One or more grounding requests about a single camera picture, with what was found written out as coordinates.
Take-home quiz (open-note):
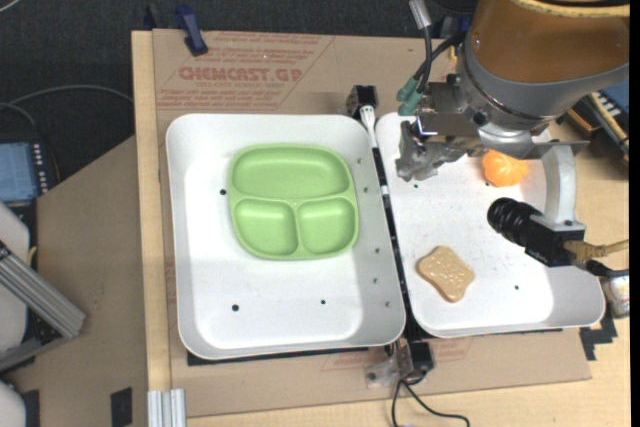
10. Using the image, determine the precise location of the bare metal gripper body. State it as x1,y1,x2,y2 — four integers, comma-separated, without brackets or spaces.
416,73,553,160

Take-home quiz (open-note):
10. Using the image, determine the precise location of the orange tangerine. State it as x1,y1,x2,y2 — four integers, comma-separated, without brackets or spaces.
480,149,530,188

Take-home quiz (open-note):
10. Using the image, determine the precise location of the thin black and white rod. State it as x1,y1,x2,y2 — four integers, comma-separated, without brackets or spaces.
358,106,412,347

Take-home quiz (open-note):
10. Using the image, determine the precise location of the tan toast slice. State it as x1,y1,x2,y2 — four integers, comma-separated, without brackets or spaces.
415,244,477,304

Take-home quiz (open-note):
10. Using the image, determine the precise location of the white plastic tray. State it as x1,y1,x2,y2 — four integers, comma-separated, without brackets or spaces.
374,110,607,339
164,112,408,361

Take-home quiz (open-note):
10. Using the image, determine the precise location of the green divided plate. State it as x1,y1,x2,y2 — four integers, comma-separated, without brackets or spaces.
228,142,360,262

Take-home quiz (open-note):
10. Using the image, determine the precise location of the brown cardboard board red print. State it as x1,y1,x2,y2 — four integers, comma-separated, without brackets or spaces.
151,28,594,419

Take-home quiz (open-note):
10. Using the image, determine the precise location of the small white printed can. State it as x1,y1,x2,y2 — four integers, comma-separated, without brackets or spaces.
601,271,631,319

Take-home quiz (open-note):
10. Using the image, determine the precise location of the black block with thin wires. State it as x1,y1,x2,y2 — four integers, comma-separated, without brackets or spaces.
365,338,435,389
348,84,380,117

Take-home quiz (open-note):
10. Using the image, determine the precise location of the black cylinder on white bracket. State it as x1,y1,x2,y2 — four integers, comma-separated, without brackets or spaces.
486,142,587,270

